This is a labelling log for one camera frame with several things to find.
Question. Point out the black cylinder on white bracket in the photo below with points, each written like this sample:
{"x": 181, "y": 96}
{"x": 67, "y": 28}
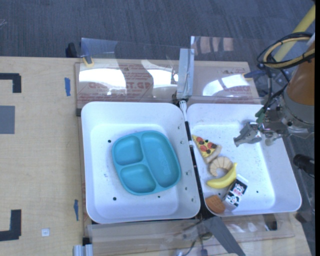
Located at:
{"x": 304, "y": 163}

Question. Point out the toy pizza slice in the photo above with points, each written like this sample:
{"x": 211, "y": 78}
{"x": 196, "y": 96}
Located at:
{"x": 206, "y": 148}

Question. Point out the white cow print milk carton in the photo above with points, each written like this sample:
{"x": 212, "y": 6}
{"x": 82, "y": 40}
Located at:
{"x": 236, "y": 193}

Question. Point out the brown biscuit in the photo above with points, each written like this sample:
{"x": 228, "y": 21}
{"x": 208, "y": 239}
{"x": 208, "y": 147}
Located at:
{"x": 215, "y": 204}

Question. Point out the white plastic tray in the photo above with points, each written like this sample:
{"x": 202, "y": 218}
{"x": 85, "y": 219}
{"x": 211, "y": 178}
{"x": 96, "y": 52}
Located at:
{"x": 265, "y": 172}
{"x": 100, "y": 160}

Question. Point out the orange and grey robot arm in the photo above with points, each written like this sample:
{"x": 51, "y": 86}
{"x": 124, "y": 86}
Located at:
{"x": 301, "y": 85}

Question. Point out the blue divided plate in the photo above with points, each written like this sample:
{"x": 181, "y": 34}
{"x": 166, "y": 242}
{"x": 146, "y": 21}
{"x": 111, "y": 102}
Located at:
{"x": 150, "y": 160}

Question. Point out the yellow banana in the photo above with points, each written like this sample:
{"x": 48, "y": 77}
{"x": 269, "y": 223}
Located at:
{"x": 223, "y": 182}

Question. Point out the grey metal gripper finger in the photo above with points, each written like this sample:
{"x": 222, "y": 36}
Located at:
{"x": 246, "y": 140}
{"x": 250, "y": 129}

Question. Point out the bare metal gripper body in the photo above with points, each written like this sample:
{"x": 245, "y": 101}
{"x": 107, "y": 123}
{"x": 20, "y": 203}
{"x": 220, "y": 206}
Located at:
{"x": 275, "y": 123}

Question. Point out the tan toy croissant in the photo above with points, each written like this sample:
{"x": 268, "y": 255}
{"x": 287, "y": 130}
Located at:
{"x": 222, "y": 163}

